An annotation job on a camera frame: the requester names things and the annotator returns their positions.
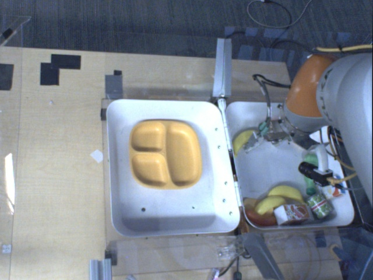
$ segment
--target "green can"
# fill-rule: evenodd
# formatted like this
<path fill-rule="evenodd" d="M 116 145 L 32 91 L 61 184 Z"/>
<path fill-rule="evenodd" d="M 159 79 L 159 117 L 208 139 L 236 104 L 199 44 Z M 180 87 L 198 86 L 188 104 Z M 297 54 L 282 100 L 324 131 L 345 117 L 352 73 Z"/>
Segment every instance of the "green can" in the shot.
<path fill-rule="evenodd" d="M 307 204 L 318 219 L 325 218 L 333 211 L 330 203 L 328 203 L 328 201 L 321 194 L 315 194 L 309 197 L 307 199 Z"/>

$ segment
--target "wooden table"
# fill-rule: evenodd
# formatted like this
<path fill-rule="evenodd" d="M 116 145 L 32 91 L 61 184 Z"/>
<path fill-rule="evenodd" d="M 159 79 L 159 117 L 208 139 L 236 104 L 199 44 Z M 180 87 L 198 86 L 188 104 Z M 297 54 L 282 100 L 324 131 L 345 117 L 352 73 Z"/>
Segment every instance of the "wooden table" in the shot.
<path fill-rule="evenodd" d="M 197 96 L 204 100 L 212 90 L 215 60 L 1 49 L 0 62 L 15 65 L 15 81 L 10 92 L 0 92 L 0 106 L 9 107 L 13 100 L 13 111 L 20 113 L 10 278 L 88 279 L 89 260 L 102 260 L 106 244 L 103 164 L 90 156 L 95 150 L 103 150 L 100 110 L 105 98 L 105 75 L 122 71 L 125 97 Z M 61 69 L 59 86 L 41 86 L 40 63 L 50 62 L 51 54 L 81 55 L 81 69 Z M 234 60 L 233 96 L 264 101 L 251 78 L 255 73 L 288 81 L 284 63 Z M 22 84 L 17 82 L 20 75 Z M 286 90 L 270 89 L 274 102 L 281 102 L 285 94 Z M 325 279 L 330 275 L 340 278 L 335 263 L 319 262 L 320 266 L 331 266 Z M 139 275 L 136 279 L 205 280 L 207 272 Z M 261 279 L 254 265 L 246 267 L 245 273 L 251 279 Z"/>

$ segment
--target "banana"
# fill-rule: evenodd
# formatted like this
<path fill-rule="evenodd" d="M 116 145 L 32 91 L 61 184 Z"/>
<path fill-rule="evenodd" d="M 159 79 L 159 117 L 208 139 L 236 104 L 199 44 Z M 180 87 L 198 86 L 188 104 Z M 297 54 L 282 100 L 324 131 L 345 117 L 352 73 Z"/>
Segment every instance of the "banana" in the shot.
<path fill-rule="evenodd" d="M 302 194 L 299 192 L 299 190 L 287 185 L 278 185 L 277 187 L 274 187 L 269 191 L 268 196 L 281 196 L 304 203 Z"/>
<path fill-rule="evenodd" d="M 237 156 L 238 151 L 244 146 L 244 144 L 249 140 L 254 130 L 247 129 L 238 134 L 238 136 L 233 140 L 233 151 L 234 155 Z"/>
<path fill-rule="evenodd" d="M 255 211 L 264 215 L 265 213 L 271 213 L 273 210 L 283 204 L 286 204 L 285 198 L 281 196 L 269 196 L 261 200 L 255 207 Z"/>

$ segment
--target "white tray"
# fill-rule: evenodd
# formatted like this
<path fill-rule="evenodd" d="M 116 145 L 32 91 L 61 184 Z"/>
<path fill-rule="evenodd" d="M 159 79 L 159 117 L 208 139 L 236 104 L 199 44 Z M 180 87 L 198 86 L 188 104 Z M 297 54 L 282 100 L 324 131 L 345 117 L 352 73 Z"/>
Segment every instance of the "white tray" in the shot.
<path fill-rule="evenodd" d="M 129 135 L 143 120 L 179 120 L 197 133 L 202 176 L 192 187 L 140 185 L 129 167 Z M 112 224 L 123 236 L 224 233 L 240 220 L 219 109 L 203 101 L 117 100 L 107 109 Z"/>
<path fill-rule="evenodd" d="M 278 104 L 272 104 L 272 119 L 279 117 Z M 231 139 L 248 128 L 257 128 L 265 120 L 266 103 L 235 102 L 227 107 L 227 122 Z M 235 157 L 237 178 L 243 198 L 261 199 L 268 191 L 280 184 L 293 186 L 307 197 L 304 176 L 298 171 L 298 166 L 306 150 L 294 144 L 283 141 L 278 146 L 270 142 L 246 153 L 241 149 Z M 342 170 L 337 161 L 328 156 L 329 168 L 335 176 L 342 176 Z M 331 200 L 334 213 L 318 223 L 298 226 L 259 227 L 261 229 L 309 229 L 329 226 L 346 226 L 353 221 L 354 207 L 349 192 Z"/>

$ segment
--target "dark floor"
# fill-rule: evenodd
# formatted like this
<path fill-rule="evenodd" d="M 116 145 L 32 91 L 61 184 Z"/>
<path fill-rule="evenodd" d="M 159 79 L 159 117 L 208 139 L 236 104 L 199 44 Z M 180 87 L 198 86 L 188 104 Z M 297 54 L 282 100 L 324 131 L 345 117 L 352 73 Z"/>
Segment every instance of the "dark floor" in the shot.
<path fill-rule="evenodd" d="M 250 1 L 0 0 L 0 16 L 31 16 L 25 47 L 214 57 L 216 39 L 231 36 L 234 58 L 285 61 L 291 75 L 307 48 L 372 41 L 373 0 L 314 0 L 287 30 L 252 21 L 246 12 Z M 295 21 L 309 0 L 273 1 Z M 268 25 L 290 19 L 273 3 L 254 3 L 250 10 Z M 270 50 L 279 37 L 291 41 Z"/>

